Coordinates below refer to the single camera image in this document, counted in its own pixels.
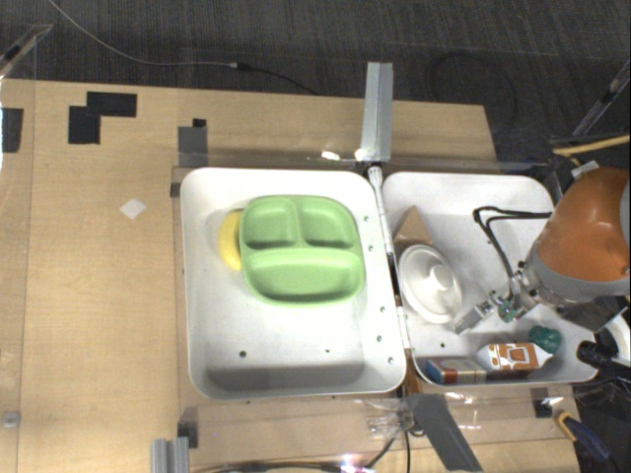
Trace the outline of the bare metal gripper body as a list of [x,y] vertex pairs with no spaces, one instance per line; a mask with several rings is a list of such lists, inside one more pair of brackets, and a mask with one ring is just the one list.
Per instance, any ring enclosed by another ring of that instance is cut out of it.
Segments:
[[517,321],[540,304],[539,284],[533,270],[524,267],[509,279],[504,288],[489,293],[490,303],[503,321]]

